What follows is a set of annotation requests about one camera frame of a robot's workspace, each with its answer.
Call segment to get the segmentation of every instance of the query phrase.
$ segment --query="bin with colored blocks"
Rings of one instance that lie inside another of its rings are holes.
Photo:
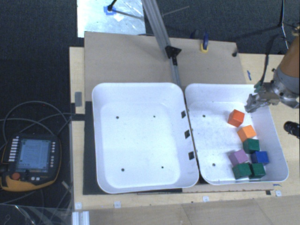
[[[245,117],[245,114],[243,112],[240,112],[240,111],[234,109],[229,114],[228,123],[235,127],[239,127],[243,123],[244,117]]]
[[[252,163],[269,163],[268,154],[266,151],[255,151],[251,154]]]
[[[251,178],[251,179],[262,178],[264,175],[266,175],[266,172],[264,170],[262,163],[250,164],[250,170],[251,170],[252,174],[249,176],[249,178]]]
[[[238,131],[238,135],[239,135],[241,141],[244,142],[248,138],[252,138],[252,137],[256,136],[256,132],[254,131],[254,129],[251,125],[248,125],[248,126],[242,127]]]
[[[243,149],[230,154],[229,159],[233,166],[236,166],[237,164],[245,163],[248,161],[248,157]]]
[[[241,163],[237,164],[232,168],[233,174],[235,179],[239,179],[242,177],[247,177],[252,175],[252,172],[250,170],[249,163]]]
[[[243,149],[248,154],[252,154],[256,151],[259,151],[259,141],[257,139],[248,138],[243,142]]]

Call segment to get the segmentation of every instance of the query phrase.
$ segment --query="black clamp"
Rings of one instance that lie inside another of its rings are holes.
[[[181,52],[181,49],[172,47],[172,46],[166,46],[165,52],[167,53],[168,58],[172,58],[172,62],[174,66],[177,66],[177,55]]]

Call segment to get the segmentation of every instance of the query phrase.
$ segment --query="wooden table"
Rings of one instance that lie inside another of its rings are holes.
[[[180,45],[180,39],[172,39]],[[225,49],[231,43],[212,42],[212,46],[220,46]],[[273,73],[272,68],[276,68],[282,60],[282,55],[270,55],[268,72],[265,81],[270,81]],[[247,84],[255,84],[261,77],[265,55],[263,54],[238,54],[241,63],[243,79]],[[75,102],[75,92],[82,93],[82,106],[76,107],[76,113],[84,113],[85,102],[85,60],[84,48],[70,48],[70,81],[71,81],[71,102]],[[180,70],[180,76],[186,77],[184,70]],[[288,135],[283,130],[286,121],[295,121],[299,123],[299,110],[293,110],[283,104],[270,106],[275,127],[278,133],[280,143],[289,167],[289,177],[286,181],[279,184],[258,183],[237,185],[198,185],[183,190],[180,194],[120,194],[120,195],[83,195],[83,150],[84,150],[84,122],[73,121],[72,128],[72,146],[71,162],[73,165],[74,180],[74,204],[75,210],[97,210],[114,207],[114,202],[121,202],[122,207],[140,207],[153,205],[171,205],[184,203],[200,203],[203,197],[208,196],[209,201],[231,201],[245,199],[273,198],[276,199],[275,191],[280,190],[282,196],[300,195],[300,172],[299,172],[299,140],[292,135]],[[266,190],[272,190],[271,195],[266,194]]]

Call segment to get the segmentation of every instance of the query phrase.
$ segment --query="purple block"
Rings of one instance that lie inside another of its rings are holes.
[[[243,149],[230,154],[229,159],[233,166],[236,166],[237,164],[245,163],[248,161],[248,157]]]

